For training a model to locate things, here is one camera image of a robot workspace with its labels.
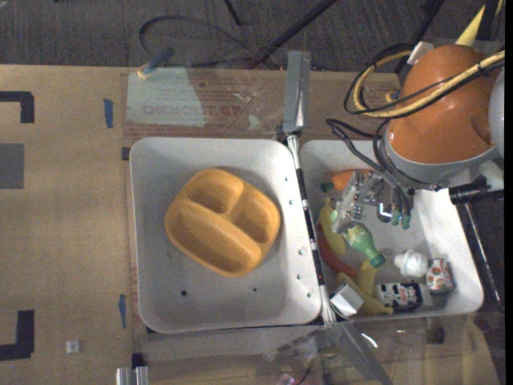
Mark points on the orange carrot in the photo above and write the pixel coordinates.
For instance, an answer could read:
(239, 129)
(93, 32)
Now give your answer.
(341, 179)

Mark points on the small white square tile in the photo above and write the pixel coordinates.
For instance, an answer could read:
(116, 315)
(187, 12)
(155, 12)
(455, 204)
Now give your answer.
(72, 347)

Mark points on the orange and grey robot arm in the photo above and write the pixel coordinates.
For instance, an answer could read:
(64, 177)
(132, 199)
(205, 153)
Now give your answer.
(439, 110)

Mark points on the orange divided plate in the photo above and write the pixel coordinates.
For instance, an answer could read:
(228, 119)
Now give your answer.
(224, 223)

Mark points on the white crumpled lump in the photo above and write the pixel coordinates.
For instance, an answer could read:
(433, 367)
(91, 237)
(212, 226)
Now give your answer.
(410, 263)

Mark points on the small can red green print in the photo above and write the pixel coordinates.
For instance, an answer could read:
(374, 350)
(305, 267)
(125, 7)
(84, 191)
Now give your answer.
(439, 277)

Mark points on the thin black and white rod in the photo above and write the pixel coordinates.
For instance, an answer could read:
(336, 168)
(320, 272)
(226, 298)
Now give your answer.
(305, 209)

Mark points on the white plastic tray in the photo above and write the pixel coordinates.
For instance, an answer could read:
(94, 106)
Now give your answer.
(441, 231)
(200, 307)

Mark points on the green plastic bottle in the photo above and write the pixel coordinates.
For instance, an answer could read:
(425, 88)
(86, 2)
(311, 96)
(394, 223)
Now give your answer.
(358, 239)

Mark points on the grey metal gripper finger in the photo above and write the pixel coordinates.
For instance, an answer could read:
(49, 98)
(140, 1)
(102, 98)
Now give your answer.
(356, 217)
(340, 217)

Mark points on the small grey white box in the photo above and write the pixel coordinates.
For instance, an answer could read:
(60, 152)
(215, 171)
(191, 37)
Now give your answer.
(345, 301)

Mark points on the black cylinder on white bracket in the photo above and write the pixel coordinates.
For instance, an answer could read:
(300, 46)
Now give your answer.
(471, 193)

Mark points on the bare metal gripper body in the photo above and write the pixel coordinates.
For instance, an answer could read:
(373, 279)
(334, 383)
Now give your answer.
(360, 191)

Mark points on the yellow banana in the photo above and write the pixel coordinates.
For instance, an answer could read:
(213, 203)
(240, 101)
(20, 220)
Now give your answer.
(332, 237)
(366, 283)

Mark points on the black and white carton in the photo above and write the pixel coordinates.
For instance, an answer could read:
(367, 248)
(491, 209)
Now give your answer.
(401, 295)

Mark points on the red sausage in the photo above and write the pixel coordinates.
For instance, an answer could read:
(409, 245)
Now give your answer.
(334, 260)

